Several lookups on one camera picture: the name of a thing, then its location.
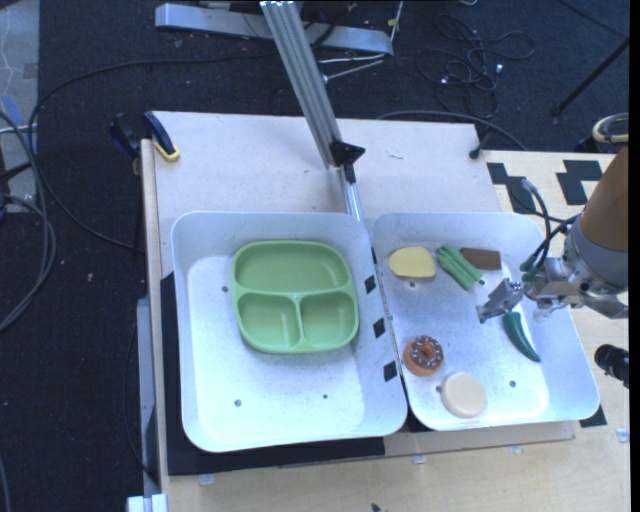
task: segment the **green divided plate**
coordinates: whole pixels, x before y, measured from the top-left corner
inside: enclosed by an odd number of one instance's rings
[[[242,337],[263,352],[334,350],[347,345],[358,331],[351,270],[327,244],[247,244],[233,258],[232,291]]]

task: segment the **donut sprinkles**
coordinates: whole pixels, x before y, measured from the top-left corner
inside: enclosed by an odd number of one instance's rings
[[[431,336],[411,338],[404,348],[405,366],[416,375],[433,375],[444,362],[442,346]]]

